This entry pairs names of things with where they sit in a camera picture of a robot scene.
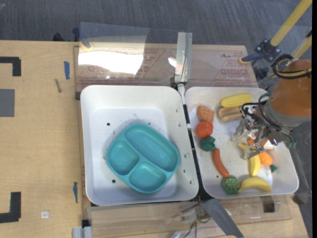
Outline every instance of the teal divided plate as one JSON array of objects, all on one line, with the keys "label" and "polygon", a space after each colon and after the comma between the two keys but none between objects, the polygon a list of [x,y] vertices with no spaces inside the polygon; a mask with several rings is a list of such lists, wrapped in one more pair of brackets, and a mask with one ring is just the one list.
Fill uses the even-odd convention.
[{"label": "teal divided plate", "polygon": [[163,135],[143,123],[125,128],[108,148],[109,168],[136,191],[159,191],[176,172],[180,156]]}]

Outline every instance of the black cable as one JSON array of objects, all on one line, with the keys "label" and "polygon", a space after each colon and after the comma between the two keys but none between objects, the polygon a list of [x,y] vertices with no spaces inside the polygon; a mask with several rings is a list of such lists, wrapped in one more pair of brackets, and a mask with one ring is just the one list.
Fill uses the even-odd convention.
[{"label": "black cable", "polygon": [[[263,98],[263,95],[261,95],[260,97],[259,97],[259,103],[261,103],[261,99]],[[268,123],[268,119],[267,119],[267,117],[266,117],[266,115],[264,114],[264,112],[263,112],[263,109],[262,109],[262,107],[261,107],[261,105],[259,104],[259,110],[260,110],[260,112],[261,112],[261,115],[262,115],[262,117],[264,118],[264,121],[265,122],[267,122]],[[271,125],[271,124],[269,124],[270,126],[269,127],[272,127],[272,128],[275,128],[277,131],[279,131],[279,130],[281,130],[281,126],[278,126],[278,125]]]},{"label": "black cable", "polygon": [[312,30],[313,30],[313,29],[311,29],[311,30],[309,31],[309,33],[306,35],[306,38],[310,37],[310,36],[313,34]]},{"label": "black cable", "polygon": [[[265,120],[268,120],[268,119],[266,118],[266,116],[264,115],[263,110],[261,109],[260,106],[259,106],[259,109],[260,109],[260,112],[261,112],[263,118],[264,118]],[[287,139],[290,141],[291,144],[293,144],[293,143],[296,141],[292,135],[286,134],[286,133],[284,133],[284,132],[282,131],[282,126],[278,126],[278,125],[277,125],[277,126],[274,126],[274,125],[273,125],[272,128],[274,128],[274,127],[277,128],[277,129],[275,129],[277,132],[280,132],[282,135],[286,136]]]},{"label": "black cable", "polygon": [[195,238],[197,237],[197,222],[195,221]]},{"label": "black cable", "polygon": [[[254,120],[256,120],[256,121],[261,121],[266,127],[270,127],[270,128],[274,128],[274,129],[276,129],[276,130],[280,130],[280,127],[279,126],[275,126],[275,125],[271,125],[271,124],[269,124],[268,122],[267,122],[267,118],[266,118],[266,116],[264,116],[264,114],[263,114],[263,111],[262,111],[262,109],[261,109],[261,105],[263,105],[263,104],[265,104],[267,101],[262,101],[262,102],[250,102],[250,103],[245,103],[245,104],[243,104],[242,106],[241,106],[241,110],[243,111],[243,113],[245,114],[245,115],[249,115],[251,118],[253,118]],[[244,107],[246,106],[246,105],[258,105],[259,106],[259,109],[260,109],[260,112],[261,112],[261,114],[262,114],[262,116],[265,118],[264,120],[263,119],[261,119],[260,117],[258,117],[258,116],[256,116],[256,115],[254,115],[254,114],[251,114],[251,113],[249,113],[249,112],[247,112],[245,109],[244,109]]]},{"label": "black cable", "polygon": [[190,234],[190,232],[192,231],[192,229],[193,229],[195,223],[193,223],[193,224],[190,226],[190,228],[189,228],[187,234],[186,234],[183,238],[186,238],[186,237]]},{"label": "black cable", "polygon": [[296,79],[301,77],[310,77],[312,74],[312,68],[306,69],[306,70],[297,70],[297,71],[279,71],[278,65],[285,60],[292,60],[294,59],[291,55],[284,54],[281,55],[278,59],[275,60],[275,62],[271,65],[273,73],[283,79]]},{"label": "black cable", "polygon": [[198,221],[199,221],[200,223],[202,223],[202,224],[206,224],[206,223],[211,219],[211,217],[208,216],[208,218],[207,218],[206,221],[202,221],[202,219],[204,219],[204,217],[199,218]]}]

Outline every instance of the black tape mark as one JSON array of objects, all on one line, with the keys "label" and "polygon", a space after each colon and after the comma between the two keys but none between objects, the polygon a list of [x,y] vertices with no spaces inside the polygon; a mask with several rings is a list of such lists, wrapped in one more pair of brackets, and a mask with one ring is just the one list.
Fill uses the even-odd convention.
[{"label": "black tape mark", "polygon": [[12,64],[12,76],[21,76],[21,59],[19,57],[0,57],[0,63]]},{"label": "black tape mark", "polygon": [[55,84],[56,84],[56,86],[57,86],[58,92],[61,93],[61,88],[60,88],[60,86],[59,86],[58,79],[56,78],[56,79],[54,79],[54,81],[55,81]]},{"label": "black tape mark", "polygon": [[11,192],[10,211],[0,213],[0,223],[17,222],[21,218],[21,192]]},{"label": "black tape mark", "polygon": [[80,101],[80,94],[81,92],[75,92],[75,100]]}]

